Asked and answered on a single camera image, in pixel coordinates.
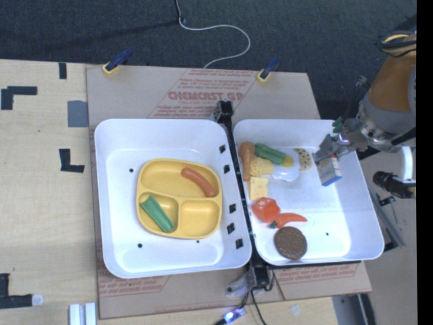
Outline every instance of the black cable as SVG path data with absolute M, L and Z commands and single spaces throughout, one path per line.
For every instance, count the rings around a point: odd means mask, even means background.
M 272 279 L 271 279 L 271 283 L 269 284 L 269 287 L 267 288 L 267 287 L 264 287 L 264 290 L 265 291 L 271 291 L 272 290 L 272 288 L 273 288 L 273 286 L 274 286 L 274 284 L 275 284 L 275 272 L 274 271 L 272 271 Z
M 346 111 L 342 115 L 342 122 L 344 122 L 348 118 L 350 114 L 350 110 L 353 108 L 355 102 L 359 100 L 360 92 L 364 86 L 366 86 L 367 88 L 370 87 L 370 84 L 367 82 L 367 79 L 364 76 L 358 77 L 353 82 L 352 93 L 350 95 L 350 99 L 346 107 Z
M 411 31 L 395 30 L 383 37 L 380 37 L 376 42 L 376 45 L 380 51 L 383 51 L 394 58 L 399 58 L 417 50 L 417 41 L 407 40 L 407 37 L 412 34 L 413 32 Z
M 264 320 L 263 317 L 262 317 L 262 314 L 261 314 L 261 312 L 260 312 L 260 309 L 258 308 L 258 305 L 257 305 L 256 299 L 254 298 L 254 293 L 252 292 L 252 290 L 251 290 L 251 297 L 252 297 L 252 302 L 253 302 L 253 304 L 254 304 L 256 310 L 257 310 L 257 314 L 258 314 L 260 320 L 262 321 L 263 325 L 266 325 L 266 322 L 265 322 L 265 320 Z
M 246 303 L 247 303 L 247 301 L 248 301 L 248 296 L 250 296 L 250 293 L 246 293 L 245 294 L 245 296 L 244 296 L 244 299 L 242 300 L 242 303 L 241 303 L 241 305 L 240 305 L 240 308 L 244 308 L 245 307 L 245 305 L 246 305 Z

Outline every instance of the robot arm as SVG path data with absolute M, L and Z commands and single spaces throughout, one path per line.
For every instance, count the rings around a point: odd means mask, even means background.
M 331 155 L 340 158 L 355 150 L 363 152 L 368 147 L 398 152 L 402 142 L 415 137 L 416 33 L 392 32 L 378 41 L 378 47 L 389 56 L 359 103 L 356 118 L 334 122 L 335 135 L 325 136 L 313 155 L 316 163 Z M 388 183 L 396 180 L 392 175 L 376 179 Z

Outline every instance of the black tape mark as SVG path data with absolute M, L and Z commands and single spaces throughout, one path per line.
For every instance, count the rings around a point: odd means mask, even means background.
M 68 101 L 68 127 L 88 127 L 89 115 L 84 101 Z
M 14 96 L 7 89 L 1 90 L 1 101 L 0 101 L 0 109 L 2 110 L 11 110 L 14 105 Z
M 31 294 L 9 295 L 9 274 L 0 274 L 0 309 L 32 306 Z
M 59 63 L 59 78 L 60 79 L 66 79 L 68 77 L 68 73 L 66 71 L 66 63 L 60 62 Z
M 37 95 L 38 87 L 7 86 L 12 95 Z
M 11 110 L 14 105 L 14 95 L 37 95 L 38 87 L 8 86 L 1 90 L 0 110 Z
M 67 172 L 84 172 L 84 165 L 71 165 L 70 164 L 70 149 L 59 149 L 60 153 L 60 162 L 62 163 L 62 167 L 60 167 L 61 171 Z

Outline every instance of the white cable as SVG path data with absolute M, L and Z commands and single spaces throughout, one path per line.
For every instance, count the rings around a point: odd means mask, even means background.
M 182 28 L 184 28 L 185 30 L 190 30 L 190 31 L 205 31 L 205 30 L 211 30 L 211 29 L 215 29 L 215 28 L 232 28 L 232 29 L 236 29 L 237 31 L 240 31 L 242 34 L 244 34 L 244 36 L 248 40 L 248 46 L 247 46 L 247 48 L 245 48 L 245 50 L 243 52 L 241 52 L 239 54 L 235 54 L 234 56 L 227 56 L 227 57 L 215 59 L 215 60 L 207 63 L 203 68 L 207 68 L 209 65 L 211 65 L 211 64 L 213 64 L 215 62 L 219 62 L 221 60 L 227 60 L 227 59 L 232 59 L 232 58 L 240 57 L 240 56 L 244 55 L 250 49 L 250 46 L 251 46 L 250 37 L 248 36 L 248 34 L 245 31 L 243 31 L 241 28 L 238 28 L 237 26 L 228 25 L 228 24 L 220 24 L 220 25 L 214 25 L 214 26 L 207 26 L 206 28 L 190 28 L 190 27 L 184 25 L 182 23 L 182 13 L 181 13 L 181 8 L 179 7 L 179 2 L 178 2 L 178 0 L 175 0 L 175 2 L 176 2 L 177 13 L 179 15 L 179 25 Z

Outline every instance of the toy cucumber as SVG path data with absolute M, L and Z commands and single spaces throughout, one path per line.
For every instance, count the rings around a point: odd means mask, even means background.
M 255 144 L 255 154 L 277 165 L 281 165 L 286 157 L 285 153 L 272 149 L 266 144 Z
M 153 195 L 140 204 L 140 207 L 158 224 L 163 232 L 170 232 L 174 228 L 173 222 L 167 217 L 158 201 Z

